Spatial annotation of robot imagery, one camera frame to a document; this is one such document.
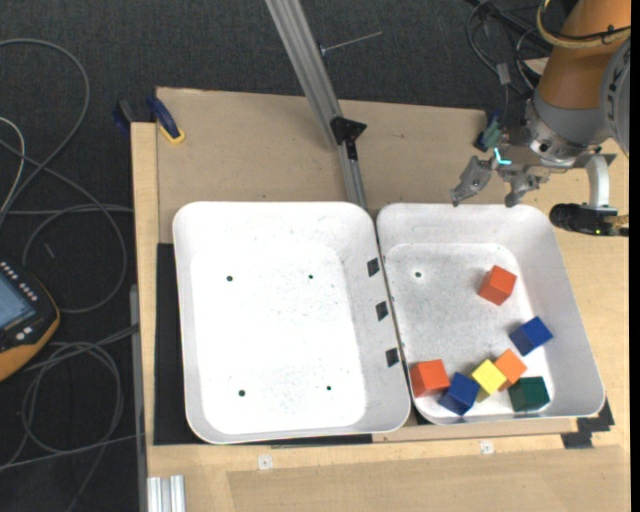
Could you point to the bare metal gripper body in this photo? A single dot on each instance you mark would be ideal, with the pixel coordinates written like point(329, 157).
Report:
point(547, 150)

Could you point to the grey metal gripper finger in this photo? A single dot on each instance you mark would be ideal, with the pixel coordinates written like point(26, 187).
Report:
point(522, 189)
point(472, 177)

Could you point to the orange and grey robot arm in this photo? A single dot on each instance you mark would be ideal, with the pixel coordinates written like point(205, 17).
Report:
point(575, 75)

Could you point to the red-orange cube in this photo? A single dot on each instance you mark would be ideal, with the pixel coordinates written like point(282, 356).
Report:
point(429, 377)
point(496, 286)

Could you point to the white plastic tray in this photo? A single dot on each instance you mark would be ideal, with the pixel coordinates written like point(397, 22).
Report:
point(450, 310)
point(275, 325)

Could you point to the blue cube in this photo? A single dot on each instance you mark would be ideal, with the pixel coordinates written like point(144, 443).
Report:
point(531, 336)
point(460, 394)

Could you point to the orange cube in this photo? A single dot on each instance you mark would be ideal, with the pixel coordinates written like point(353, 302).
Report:
point(512, 365)

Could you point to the yellow cube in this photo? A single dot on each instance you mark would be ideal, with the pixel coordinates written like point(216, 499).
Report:
point(488, 377)

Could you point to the green cube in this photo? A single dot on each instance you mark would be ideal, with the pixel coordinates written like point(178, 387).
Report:
point(529, 394)

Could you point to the brown cardboard board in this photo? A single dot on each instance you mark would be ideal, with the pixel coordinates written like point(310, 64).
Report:
point(250, 155)

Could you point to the black cylinder on white bracket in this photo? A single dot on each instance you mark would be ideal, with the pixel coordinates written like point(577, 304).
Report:
point(575, 217)

